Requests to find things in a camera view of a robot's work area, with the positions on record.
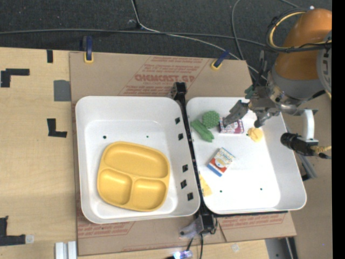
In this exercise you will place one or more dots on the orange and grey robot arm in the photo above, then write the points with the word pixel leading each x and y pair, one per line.
pixel 302 58

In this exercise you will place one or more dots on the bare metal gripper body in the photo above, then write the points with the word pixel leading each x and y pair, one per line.
pixel 265 101

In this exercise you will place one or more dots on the black cylinder on white bracket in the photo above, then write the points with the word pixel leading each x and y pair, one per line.
pixel 302 136

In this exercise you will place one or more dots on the white plastic tray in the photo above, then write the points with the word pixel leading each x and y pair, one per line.
pixel 250 177
pixel 129 117

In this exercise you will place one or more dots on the white and pink carton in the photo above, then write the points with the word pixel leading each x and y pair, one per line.
pixel 235 127

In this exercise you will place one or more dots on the yellow divided plate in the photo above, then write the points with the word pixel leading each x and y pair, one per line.
pixel 133 175

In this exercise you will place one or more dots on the blue white and red carton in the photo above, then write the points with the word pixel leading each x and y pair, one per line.
pixel 221 162

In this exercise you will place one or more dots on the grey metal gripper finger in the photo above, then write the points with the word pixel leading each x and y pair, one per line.
pixel 235 114
pixel 261 119

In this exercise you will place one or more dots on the yellow round toy food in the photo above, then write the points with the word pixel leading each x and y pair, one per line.
pixel 255 134

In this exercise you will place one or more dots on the yellow cheese wedge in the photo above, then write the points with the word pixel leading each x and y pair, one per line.
pixel 206 186

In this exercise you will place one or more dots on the brown cardboard board red print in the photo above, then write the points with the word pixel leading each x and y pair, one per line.
pixel 113 74

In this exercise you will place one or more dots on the green broccoli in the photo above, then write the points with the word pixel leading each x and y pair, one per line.
pixel 206 124

